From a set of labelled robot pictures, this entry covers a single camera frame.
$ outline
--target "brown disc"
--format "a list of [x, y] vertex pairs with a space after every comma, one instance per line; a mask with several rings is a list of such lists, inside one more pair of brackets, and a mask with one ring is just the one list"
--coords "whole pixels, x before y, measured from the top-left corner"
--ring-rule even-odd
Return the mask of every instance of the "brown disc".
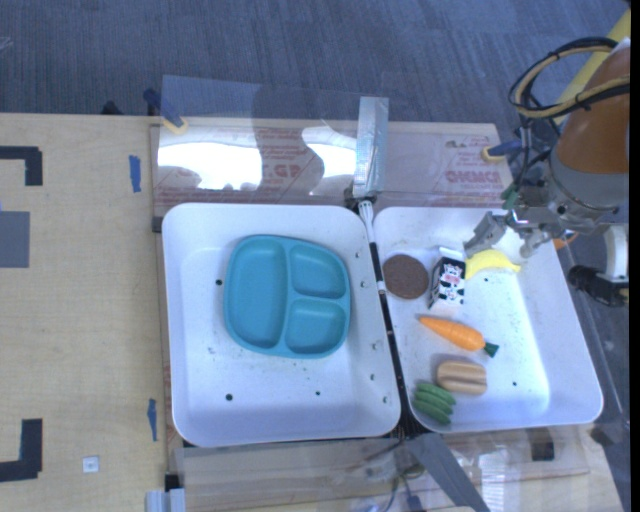
[[387, 290], [403, 299], [420, 297], [429, 286], [424, 265], [407, 254], [396, 254], [382, 265]]

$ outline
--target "blue divided plate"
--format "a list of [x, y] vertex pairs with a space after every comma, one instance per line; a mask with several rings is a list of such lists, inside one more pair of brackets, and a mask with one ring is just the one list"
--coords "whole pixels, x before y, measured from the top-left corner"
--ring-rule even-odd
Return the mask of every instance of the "blue divided plate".
[[350, 303], [347, 269], [325, 247], [255, 235], [231, 254], [224, 321], [247, 349], [294, 358], [327, 356], [347, 336]]

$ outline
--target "wooden table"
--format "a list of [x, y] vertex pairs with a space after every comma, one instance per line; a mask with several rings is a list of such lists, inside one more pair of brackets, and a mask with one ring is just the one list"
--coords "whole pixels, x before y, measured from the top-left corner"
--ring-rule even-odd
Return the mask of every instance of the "wooden table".
[[[19, 459], [22, 420], [43, 424], [42, 470], [36, 479], [0, 483], [2, 510], [143, 510], [145, 493], [164, 487], [159, 235], [151, 231], [156, 124], [0, 114], [0, 145], [37, 146], [44, 177], [42, 186], [27, 187], [24, 162], [0, 160], [1, 211], [30, 212], [29, 267], [0, 268], [0, 462]], [[142, 170], [137, 192], [130, 157]], [[495, 510], [621, 510], [601, 447], [588, 426], [579, 432], [590, 471], [487, 483], [487, 503]], [[99, 457], [99, 468], [90, 457]]]

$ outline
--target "small white square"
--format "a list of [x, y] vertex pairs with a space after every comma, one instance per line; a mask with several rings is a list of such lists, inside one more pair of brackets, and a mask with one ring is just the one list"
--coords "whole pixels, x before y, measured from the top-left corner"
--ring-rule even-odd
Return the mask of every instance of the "small white square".
[[91, 457], [84, 457], [82, 459], [82, 472], [83, 473], [97, 473], [100, 471], [100, 457], [92, 455]]

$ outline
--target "toy carrot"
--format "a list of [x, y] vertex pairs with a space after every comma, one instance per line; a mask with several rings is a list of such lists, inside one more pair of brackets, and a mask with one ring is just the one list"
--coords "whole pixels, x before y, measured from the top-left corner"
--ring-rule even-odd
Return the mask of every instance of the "toy carrot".
[[443, 338], [448, 339], [454, 345], [466, 350], [475, 351], [484, 349], [484, 351], [493, 357], [498, 351], [498, 345], [485, 341], [482, 333], [473, 327], [454, 322], [453, 320], [445, 320], [442, 318], [434, 318], [430, 316], [421, 316], [418, 318], [422, 325], [427, 326]]

